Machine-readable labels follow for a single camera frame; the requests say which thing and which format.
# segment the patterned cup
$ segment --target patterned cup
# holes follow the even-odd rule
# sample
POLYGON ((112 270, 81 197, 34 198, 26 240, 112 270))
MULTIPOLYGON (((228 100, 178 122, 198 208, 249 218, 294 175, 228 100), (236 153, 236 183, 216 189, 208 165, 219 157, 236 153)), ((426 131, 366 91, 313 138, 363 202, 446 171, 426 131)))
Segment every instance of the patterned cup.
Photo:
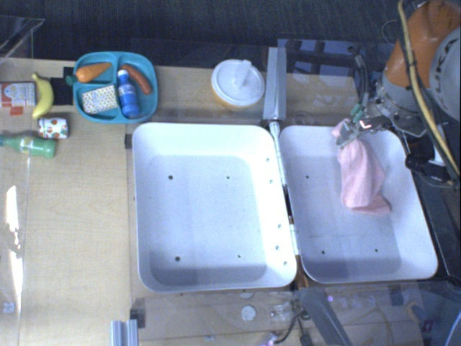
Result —
POLYGON ((41 138, 67 138, 67 121, 63 118, 39 118, 38 135, 41 138))

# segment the green bottle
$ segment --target green bottle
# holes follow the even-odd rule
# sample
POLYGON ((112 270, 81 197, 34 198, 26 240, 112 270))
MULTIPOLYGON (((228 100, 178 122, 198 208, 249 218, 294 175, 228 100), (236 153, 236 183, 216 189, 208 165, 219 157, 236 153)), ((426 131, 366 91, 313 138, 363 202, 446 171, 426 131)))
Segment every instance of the green bottle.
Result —
POLYGON ((55 156, 56 144, 56 140, 44 140, 40 137, 6 137, 0 135, 0 146, 9 146, 20 153, 30 154, 31 156, 44 156, 47 159, 55 156))

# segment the yellow cable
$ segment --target yellow cable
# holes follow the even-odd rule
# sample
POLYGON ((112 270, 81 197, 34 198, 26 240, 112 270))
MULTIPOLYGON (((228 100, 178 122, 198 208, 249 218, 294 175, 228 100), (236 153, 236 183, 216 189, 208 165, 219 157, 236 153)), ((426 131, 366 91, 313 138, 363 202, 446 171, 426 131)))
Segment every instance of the yellow cable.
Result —
POLYGON ((424 116, 424 119, 429 125, 432 134, 436 138, 440 148, 442 149, 443 153, 447 157, 449 163, 451 164, 453 170, 459 178, 460 171, 456 165, 455 160, 453 159, 452 153, 450 152, 447 143, 445 142, 442 134, 437 128, 437 124, 435 123, 431 111, 429 110, 429 108, 426 105, 426 102, 424 101, 421 89, 419 88, 418 75, 416 73, 416 63, 413 56, 413 49, 411 48, 410 35, 408 33, 408 24, 406 21, 405 11, 403 10, 403 2, 404 0, 400 0, 398 2, 398 13, 400 15, 400 20, 402 22, 403 37, 405 40, 406 53, 408 56, 408 70, 410 74, 411 87, 413 89, 413 93, 415 94, 416 102, 418 103, 419 109, 421 110, 421 114, 424 116))

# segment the white tray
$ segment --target white tray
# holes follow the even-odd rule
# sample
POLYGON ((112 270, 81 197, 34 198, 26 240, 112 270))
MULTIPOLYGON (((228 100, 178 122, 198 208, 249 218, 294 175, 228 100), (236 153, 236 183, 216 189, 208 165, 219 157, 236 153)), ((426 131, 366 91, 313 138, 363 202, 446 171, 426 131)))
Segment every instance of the white tray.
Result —
POLYGON ((138 264, 158 292, 282 287, 296 260, 272 137, 247 125, 133 134, 138 264))
POLYGON ((331 130, 290 126, 280 136, 306 273, 321 283, 430 278, 437 256, 397 136, 386 131, 360 138, 385 172, 382 195, 392 212, 376 217, 341 204, 341 170, 331 130))

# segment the carrot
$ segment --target carrot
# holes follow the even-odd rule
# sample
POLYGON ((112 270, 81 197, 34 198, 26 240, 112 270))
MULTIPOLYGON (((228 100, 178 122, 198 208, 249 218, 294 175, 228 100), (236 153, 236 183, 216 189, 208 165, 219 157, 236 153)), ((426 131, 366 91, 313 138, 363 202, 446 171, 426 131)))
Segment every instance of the carrot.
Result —
POLYGON ((141 72, 139 72, 139 70, 129 64, 123 64, 120 68, 125 69, 128 72, 130 78, 136 81, 144 95, 149 95, 152 92, 152 87, 149 84, 149 81, 141 72))
POLYGON ((75 75, 80 82, 88 83, 93 81, 93 79, 98 77, 98 75, 104 73, 111 66, 111 63, 89 64, 88 66, 81 66, 79 69, 77 69, 75 75))

